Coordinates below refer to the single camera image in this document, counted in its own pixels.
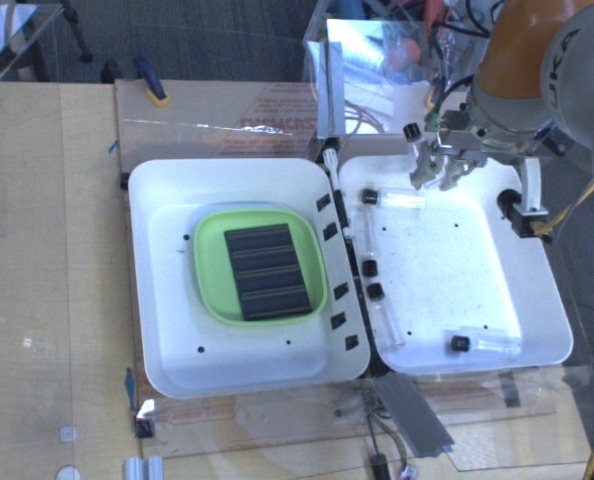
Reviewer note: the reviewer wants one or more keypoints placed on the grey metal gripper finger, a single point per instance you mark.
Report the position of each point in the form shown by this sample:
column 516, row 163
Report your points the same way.
column 454, row 174
column 423, row 170

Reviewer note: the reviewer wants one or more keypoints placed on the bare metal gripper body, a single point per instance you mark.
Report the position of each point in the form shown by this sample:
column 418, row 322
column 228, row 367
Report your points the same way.
column 482, row 149

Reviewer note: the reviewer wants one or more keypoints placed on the clear bottle with black cap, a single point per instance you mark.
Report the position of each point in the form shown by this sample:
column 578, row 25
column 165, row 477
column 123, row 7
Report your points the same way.
column 375, row 291
column 460, row 343
column 370, row 196
column 413, row 131
column 370, row 268

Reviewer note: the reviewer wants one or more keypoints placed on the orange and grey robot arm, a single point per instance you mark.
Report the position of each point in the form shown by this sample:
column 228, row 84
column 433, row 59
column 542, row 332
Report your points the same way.
column 527, row 33

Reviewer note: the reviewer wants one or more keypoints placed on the white plastic tray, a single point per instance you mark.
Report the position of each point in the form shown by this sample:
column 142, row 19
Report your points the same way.
column 452, row 268
column 177, row 288

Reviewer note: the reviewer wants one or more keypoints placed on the black ribbed rectangular block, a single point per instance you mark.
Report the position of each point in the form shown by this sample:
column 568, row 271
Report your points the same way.
column 267, row 273

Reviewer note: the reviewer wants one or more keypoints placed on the green plate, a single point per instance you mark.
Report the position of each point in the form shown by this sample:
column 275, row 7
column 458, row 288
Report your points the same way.
column 209, row 258

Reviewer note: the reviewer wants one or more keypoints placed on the black cylinder on white bracket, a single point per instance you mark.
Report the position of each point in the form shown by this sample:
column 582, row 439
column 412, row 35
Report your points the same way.
column 527, row 213

